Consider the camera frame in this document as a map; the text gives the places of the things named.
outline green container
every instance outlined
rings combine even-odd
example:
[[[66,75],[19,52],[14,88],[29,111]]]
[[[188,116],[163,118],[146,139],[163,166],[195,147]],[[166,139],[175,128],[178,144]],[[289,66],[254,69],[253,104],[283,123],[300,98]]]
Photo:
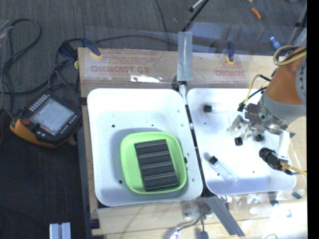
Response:
[[[178,180],[178,186],[167,189],[146,191],[143,185],[139,161],[135,151],[135,144],[163,139],[167,141],[167,146]],[[184,187],[187,181],[187,172],[183,152],[178,140],[169,133],[140,132],[127,135],[121,142],[121,164],[127,186],[133,192],[138,194],[163,194],[177,191]]]

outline dark floor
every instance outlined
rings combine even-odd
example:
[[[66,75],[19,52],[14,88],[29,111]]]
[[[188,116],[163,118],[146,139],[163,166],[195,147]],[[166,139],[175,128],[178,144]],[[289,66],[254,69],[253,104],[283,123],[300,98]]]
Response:
[[[46,239],[51,223],[70,222],[73,239],[86,236],[79,154],[68,143],[48,149],[28,143],[8,128],[9,114],[15,114],[47,86],[47,79],[57,62],[58,47],[64,40],[99,36],[100,29],[115,33],[131,31],[177,34],[196,12],[188,9],[198,0],[0,0],[0,19],[14,24],[10,31],[12,54],[30,44],[37,36],[35,22],[41,27],[40,38],[30,49],[10,58],[6,44],[0,96],[0,239]],[[296,24],[306,26],[307,0],[209,0],[194,22],[213,25],[245,26],[253,29],[272,27],[291,31]],[[256,8],[258,20],[250,11]],[[216,29],[205,35],[214,36]],[[277,36],[281,41],[287,37]],[[77,40],[74,48],[81,46]],[[103,48],[149,48],[142,38],[123,38],[102,42]],[[176,45],[151,48],[176,50]],[[222,52],[224,47],[213,52]],[[72,63],[59,68],[63,78],[75,87],[77,70]],[[54,75],[52,84],[61,83]],[[54,93],[71,105],[79,106],[79,92],[61,86]]]

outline transparent bottle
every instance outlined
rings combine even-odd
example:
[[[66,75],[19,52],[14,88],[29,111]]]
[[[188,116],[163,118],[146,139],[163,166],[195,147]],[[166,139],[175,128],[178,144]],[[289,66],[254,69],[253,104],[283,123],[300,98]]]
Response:
[[[224,162],[218,160],[215,156],[209,159],[212,167],[217,172],[217,175],[221,176],[225,181],[234,184],[238,181],[237,174]]]

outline white tray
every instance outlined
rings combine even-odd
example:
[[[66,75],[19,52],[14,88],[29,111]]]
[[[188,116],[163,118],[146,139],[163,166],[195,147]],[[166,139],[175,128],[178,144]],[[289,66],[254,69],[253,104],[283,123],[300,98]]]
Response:
[[[106,206],[192,200],[203,188],[181,95],[170,89],[95,89],[87,98],[95,193]],[[175,192],[142,195],[125,184],[122,139],[131,133],[163,131],[175,136],[187,159],[187,183]]]
[[[234,137],[226,133],[237,117],[237,108],[247,96],[247,89],[191,89],[187,101],[192,117],[203,173],[208,189],[216,195],[246,194],[292,189],[296,177],[277,171],[259,157],[262,147],[276,150],[279,136],[265,133],[261,142],[251,137],[236,146]],[[257,103],[261,95],[249,102]],[[211,105],[212,112],[205,113],[204,105]],[[234,183],[223,180],[211,167],[209,157],[215,155],[226,163],[239,177]]]

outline black pole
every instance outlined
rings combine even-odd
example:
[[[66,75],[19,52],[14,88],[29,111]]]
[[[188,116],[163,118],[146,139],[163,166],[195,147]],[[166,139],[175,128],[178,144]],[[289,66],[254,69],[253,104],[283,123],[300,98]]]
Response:
[[[197,17],[197,15],[200,13],[200,11],[205,7],[205,5],[208,3],[209,0],[204,0],[204,2],[200,5],[200,7],[198,8],[198,10],[194,13],[194,15],[192,16],[192,18],[190,18],[190,20],[187,22],[186,26],[183,28],[182,32],[185,32],[189,25],[192,24],[192,22],[194,21],[194,19]]]

